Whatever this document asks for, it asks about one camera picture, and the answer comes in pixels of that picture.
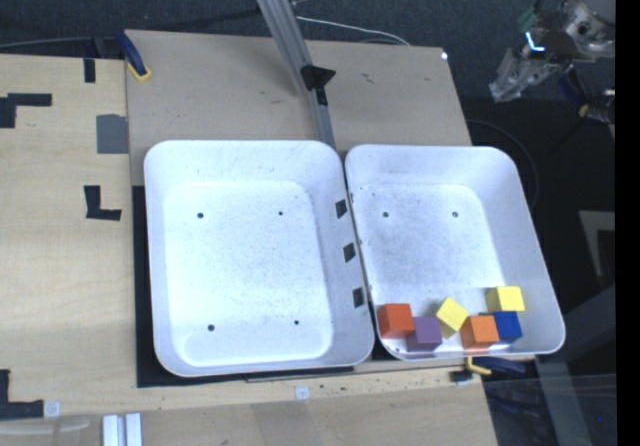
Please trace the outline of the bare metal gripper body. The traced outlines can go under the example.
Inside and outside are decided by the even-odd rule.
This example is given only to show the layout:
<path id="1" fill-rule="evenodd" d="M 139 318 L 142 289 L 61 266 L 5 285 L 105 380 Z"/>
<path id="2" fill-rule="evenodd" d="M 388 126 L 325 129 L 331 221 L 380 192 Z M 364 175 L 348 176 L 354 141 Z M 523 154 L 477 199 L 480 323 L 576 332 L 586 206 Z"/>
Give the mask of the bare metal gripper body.
<path id="1" fill-rule="evenodd" d="M 615 57 L 615 26 L 581 0 L 560 0 L 553 8 L 531 6 L 518 19 L 522 56 L 552 65 Z"/>

